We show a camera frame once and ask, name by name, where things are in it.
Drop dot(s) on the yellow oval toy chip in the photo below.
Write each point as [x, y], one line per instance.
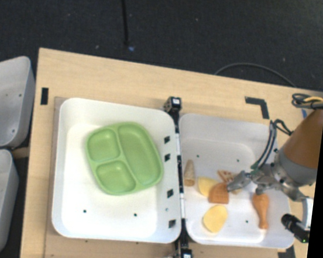
[214, 218]

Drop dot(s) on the tan toy cone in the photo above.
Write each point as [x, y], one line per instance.
[190, 173]

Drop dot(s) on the yellow toy slice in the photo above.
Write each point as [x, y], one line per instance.
[205, 185]

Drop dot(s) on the white plastic tray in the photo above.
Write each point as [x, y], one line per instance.
[227, 146]
[108, 216]

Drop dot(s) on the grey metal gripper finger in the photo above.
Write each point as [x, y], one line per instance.
[238, 181]
[260, 189]

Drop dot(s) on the green divided plate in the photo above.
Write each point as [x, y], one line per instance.
[135, 151]

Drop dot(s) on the black cylinder on white bracket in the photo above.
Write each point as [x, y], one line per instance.
[296, 226]

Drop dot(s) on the brown toy waffle biscuit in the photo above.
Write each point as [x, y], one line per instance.
[224, 175]

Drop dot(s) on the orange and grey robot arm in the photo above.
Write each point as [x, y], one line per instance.
[304, 144]

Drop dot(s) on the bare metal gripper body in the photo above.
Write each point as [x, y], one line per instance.
[275, 181]

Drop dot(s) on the orange toy chicken drumstick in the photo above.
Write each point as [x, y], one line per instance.
[261, 208]

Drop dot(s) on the orange toy bread slice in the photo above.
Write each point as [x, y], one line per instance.
[218, 195]

